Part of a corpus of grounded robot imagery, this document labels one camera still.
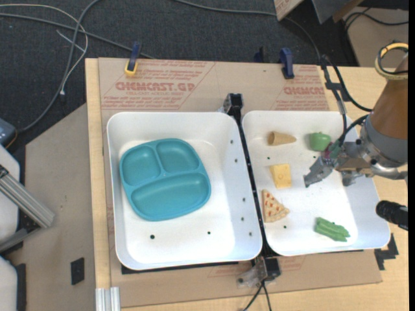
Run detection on pizza slice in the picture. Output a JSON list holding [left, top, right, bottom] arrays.
[[261, 189, 291, 224]]

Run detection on green apple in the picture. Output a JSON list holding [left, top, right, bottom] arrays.
[[307, 132, 333, 152]]

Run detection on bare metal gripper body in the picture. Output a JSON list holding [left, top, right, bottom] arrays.
[[335, 139, 409, 179]]

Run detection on brown cardboard board red print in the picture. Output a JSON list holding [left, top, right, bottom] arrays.
[[97, 57, 384, 299]]

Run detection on tan ice cream cone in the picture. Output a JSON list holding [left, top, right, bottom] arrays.
[[267, 130, 298, 147]]

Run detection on yellow cheese wedge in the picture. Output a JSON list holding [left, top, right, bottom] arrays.
[[269, 163, 292, 190]]

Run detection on black block with thin wires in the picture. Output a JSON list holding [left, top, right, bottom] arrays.
[[255, 257, 281, 282], [222, 93, 244, 117]]

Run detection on white plastic tray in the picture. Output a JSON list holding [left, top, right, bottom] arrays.
[[106, 111, 264, 271], [241, 109, 392, 257]]

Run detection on green beans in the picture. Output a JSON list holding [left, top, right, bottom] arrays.
[[314, 216, 351, 243]]

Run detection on blue divided plate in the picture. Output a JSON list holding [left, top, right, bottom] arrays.
[[119, 137, 213, 222]]

